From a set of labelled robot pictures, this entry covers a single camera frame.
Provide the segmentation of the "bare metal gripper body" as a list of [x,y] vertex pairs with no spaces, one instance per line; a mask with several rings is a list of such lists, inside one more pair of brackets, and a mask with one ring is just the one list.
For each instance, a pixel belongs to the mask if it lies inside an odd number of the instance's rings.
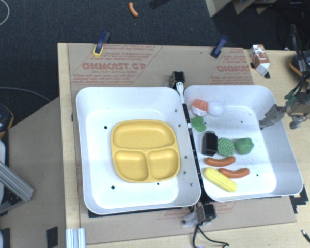
[[310,91],[290,97],[286,101],[285,110],[290,116],[310,116]]

